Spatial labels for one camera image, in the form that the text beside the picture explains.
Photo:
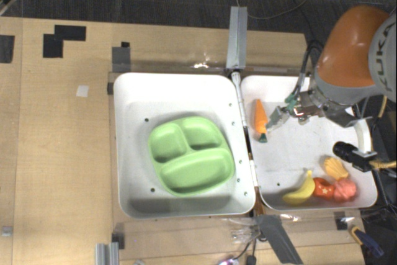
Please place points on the red toy with white star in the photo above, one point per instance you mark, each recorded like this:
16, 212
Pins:
322, 189

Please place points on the pink toy food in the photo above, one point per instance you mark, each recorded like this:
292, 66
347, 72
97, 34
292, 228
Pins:
345, 190

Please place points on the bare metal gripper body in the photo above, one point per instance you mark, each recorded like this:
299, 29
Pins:
310, 107

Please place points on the thin black and white rod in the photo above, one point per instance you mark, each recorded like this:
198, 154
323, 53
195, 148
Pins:
241, 105

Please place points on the white plastic tray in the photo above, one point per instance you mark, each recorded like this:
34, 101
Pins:
294, 152
133, 146

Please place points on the yellow banana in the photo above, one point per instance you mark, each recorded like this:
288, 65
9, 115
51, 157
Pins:
302, 192

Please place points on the yellow ridged toy food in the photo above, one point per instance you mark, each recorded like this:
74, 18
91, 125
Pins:
335, 168

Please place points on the green divided plate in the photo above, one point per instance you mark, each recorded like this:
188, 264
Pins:
192, 164

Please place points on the orange carrot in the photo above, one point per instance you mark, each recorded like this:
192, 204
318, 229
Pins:
260, 116

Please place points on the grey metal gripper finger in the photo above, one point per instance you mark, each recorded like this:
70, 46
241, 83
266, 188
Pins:
283, 121
273, 114

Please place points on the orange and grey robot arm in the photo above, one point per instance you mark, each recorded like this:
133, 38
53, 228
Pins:
347, 49

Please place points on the black cylinder on white bracket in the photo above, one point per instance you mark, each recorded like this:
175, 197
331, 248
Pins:
347, 152

